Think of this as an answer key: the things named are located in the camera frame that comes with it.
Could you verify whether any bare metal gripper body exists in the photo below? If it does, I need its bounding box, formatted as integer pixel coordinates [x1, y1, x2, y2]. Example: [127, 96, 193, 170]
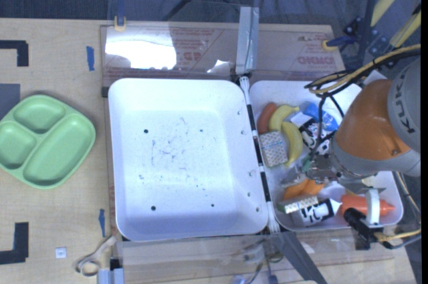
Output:
[306, 154, 342, 184]

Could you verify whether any orange wedge piece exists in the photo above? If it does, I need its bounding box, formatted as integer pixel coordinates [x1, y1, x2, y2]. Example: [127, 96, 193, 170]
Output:
[303, 179, 326, 196]
[282, 179, 310, 201]

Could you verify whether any orange bottle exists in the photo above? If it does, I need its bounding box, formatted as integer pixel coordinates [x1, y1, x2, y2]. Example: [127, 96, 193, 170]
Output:
[340, 194, 396, 218]

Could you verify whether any gold patterned packet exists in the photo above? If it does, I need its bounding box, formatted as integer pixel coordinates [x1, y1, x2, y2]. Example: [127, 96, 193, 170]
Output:
[276, 194, 319, 215]

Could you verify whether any beige patterned packet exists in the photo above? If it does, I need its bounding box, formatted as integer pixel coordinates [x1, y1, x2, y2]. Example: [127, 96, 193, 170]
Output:
[259, 131, 289, 168]

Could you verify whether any yellow banana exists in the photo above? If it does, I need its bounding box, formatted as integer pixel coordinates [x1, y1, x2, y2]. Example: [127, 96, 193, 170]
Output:
[281, 121, 304, 168]
[268, 104, 300, 132]

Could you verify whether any black and white carton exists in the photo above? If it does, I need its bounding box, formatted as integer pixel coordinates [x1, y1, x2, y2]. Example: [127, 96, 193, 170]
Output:
[290, 112, 336, 157]

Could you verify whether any black and white bottle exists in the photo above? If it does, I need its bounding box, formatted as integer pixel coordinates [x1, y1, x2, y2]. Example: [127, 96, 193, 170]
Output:
[290, 198, 342, 227]

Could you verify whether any thin black and white rod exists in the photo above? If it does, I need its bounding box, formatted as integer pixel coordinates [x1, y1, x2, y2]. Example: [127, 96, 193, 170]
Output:
[238, 75, 280, 234]

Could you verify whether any blue and white packet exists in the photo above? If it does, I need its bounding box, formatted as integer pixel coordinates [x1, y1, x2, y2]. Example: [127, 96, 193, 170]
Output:
[302, 102, 339, 133]

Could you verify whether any orange sausage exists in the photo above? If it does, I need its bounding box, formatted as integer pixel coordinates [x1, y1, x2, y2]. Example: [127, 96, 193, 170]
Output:
[257, 102, 278, 135]

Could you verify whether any white plastic tray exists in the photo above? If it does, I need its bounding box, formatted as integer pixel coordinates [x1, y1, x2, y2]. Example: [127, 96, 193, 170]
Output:
[249, 79, 405, 233]
[107, 77, 270, 242]

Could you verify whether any brown cardboard board red print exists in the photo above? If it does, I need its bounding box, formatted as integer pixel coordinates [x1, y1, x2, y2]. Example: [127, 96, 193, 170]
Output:
[100, 23, 396, 243]

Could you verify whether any beige band loop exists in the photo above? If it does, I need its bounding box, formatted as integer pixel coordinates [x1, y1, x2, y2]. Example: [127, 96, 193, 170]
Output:
[76, 235, 117, 277]

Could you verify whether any green divided plate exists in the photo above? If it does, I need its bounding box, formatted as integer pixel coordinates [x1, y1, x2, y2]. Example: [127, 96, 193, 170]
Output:
[0, 94, 97, 190]

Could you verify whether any black cylinder on white bracket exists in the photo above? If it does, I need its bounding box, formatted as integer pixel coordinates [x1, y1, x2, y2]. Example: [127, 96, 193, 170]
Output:
[343, 188, 382, 245]

